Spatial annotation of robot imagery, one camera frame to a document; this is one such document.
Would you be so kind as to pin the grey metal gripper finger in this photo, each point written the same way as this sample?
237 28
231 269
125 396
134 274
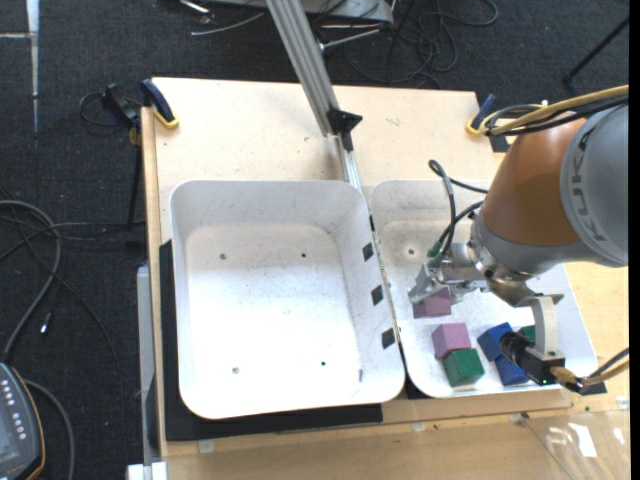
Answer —
424 284
461 291

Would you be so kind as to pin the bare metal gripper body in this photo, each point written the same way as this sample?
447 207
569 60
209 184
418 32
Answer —
467 268

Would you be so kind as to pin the purple cube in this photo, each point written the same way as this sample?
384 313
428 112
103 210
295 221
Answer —
451 339
434 307

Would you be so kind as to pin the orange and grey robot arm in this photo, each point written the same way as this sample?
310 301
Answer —
540 193

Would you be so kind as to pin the blue cube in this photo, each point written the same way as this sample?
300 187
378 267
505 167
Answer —
492 339
510 370

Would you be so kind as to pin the green cube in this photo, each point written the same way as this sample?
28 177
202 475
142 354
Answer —
527 333
464 367

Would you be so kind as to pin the white plastic tray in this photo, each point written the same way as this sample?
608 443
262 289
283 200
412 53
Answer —
270 298
425 368

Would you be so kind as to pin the pale wood board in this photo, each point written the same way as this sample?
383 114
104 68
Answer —
250 133

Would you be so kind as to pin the black cylinder on white bracket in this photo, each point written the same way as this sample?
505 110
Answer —
542 328

